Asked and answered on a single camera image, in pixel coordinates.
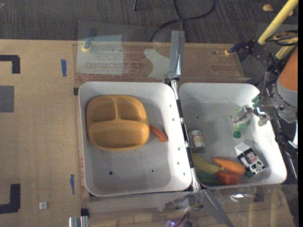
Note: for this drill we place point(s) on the clear bottle with green cap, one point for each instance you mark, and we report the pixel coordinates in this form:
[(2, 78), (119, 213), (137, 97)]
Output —
[(239, 126)]

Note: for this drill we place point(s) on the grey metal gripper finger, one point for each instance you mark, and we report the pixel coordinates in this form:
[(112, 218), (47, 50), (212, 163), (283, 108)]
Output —
[(249, 109), (242, 117)]

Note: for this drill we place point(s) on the green vegetable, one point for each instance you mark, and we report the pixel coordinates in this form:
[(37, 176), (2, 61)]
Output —
[(208, 178)]

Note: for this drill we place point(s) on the white cow print carton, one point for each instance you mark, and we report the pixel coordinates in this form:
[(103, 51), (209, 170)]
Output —
[(251, 159)]

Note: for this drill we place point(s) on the orange carrot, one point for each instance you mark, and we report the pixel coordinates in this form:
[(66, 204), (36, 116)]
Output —
[(230, 165)]

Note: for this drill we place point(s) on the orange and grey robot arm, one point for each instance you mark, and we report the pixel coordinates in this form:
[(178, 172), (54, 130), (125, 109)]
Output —
[(289, 74)]

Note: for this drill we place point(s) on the orange sausage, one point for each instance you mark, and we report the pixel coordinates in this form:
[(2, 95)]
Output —
[(159, 133)]

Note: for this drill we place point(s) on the yellow banana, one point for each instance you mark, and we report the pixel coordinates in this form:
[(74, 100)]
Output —
[(206, 165)]

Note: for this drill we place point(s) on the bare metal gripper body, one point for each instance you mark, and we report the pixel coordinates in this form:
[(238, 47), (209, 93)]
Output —
[(267, 111)]

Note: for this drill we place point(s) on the white plastic tray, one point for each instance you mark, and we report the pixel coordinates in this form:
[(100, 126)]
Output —
[(213, 112), (142, 171)]

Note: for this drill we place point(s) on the red cube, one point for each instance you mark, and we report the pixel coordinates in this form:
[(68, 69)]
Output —
[(227, 178)]

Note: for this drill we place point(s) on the small can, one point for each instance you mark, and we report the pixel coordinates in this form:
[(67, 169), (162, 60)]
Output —
[(197, 141)]

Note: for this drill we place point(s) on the orange divided plate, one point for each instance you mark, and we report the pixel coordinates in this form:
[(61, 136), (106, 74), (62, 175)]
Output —
[(118, 131)]

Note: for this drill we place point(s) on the brown cardboard board red print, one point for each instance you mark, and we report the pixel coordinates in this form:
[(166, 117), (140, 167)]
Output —
[(132, 77)]

